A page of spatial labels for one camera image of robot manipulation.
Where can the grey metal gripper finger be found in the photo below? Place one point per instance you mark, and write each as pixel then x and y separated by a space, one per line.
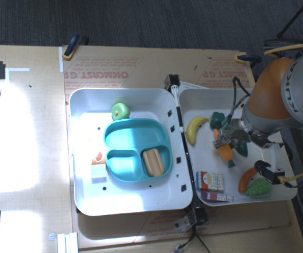
pixel 221 143
pixel 224 134

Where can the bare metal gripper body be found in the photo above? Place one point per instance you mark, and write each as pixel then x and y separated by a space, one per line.
pixel 239 132

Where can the orange carrot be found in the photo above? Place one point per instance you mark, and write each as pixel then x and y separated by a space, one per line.
pixel 226 153

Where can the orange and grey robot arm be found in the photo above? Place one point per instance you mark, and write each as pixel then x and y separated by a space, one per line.
pixel 273 93

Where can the dark green toy vegetable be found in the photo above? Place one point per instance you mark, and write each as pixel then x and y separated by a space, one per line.
pixel 242 149

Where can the white plastic tray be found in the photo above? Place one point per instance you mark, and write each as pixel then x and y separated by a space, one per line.
pixel 130 196
pixel 207 157

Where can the yellow banana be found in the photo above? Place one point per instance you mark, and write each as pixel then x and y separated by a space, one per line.
pixel 192 129

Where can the thin black and white rod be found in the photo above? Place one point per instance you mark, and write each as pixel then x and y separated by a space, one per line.
pixel 184 141

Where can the orange and white carton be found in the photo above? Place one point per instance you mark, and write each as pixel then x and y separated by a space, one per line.
pixel 210 181

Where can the orange sausage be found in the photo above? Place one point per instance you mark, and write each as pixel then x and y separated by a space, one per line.
pixel 244 180

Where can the purple packet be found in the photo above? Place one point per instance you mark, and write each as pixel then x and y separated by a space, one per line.
pixel 217 196

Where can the green grapes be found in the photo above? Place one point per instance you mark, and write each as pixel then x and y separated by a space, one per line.
pixel 258 188

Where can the tan bread roll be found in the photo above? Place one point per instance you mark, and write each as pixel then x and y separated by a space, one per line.
pixel 153 162

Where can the blue divided plate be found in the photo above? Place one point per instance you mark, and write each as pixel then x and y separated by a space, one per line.
pixel 133 133

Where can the green apple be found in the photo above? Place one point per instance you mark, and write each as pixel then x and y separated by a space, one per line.
pixel 120 111

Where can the brown cardboard board, red print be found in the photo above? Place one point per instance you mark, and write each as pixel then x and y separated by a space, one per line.
pixel 141 67

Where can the orange pizza slice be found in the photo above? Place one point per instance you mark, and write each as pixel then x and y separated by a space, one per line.
pixel 98 159

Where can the pale green cube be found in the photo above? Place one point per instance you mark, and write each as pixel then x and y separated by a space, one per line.
pixel 98 171

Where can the black cylinder on white bracket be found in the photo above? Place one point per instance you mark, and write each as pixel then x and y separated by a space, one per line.
pixel 269 173

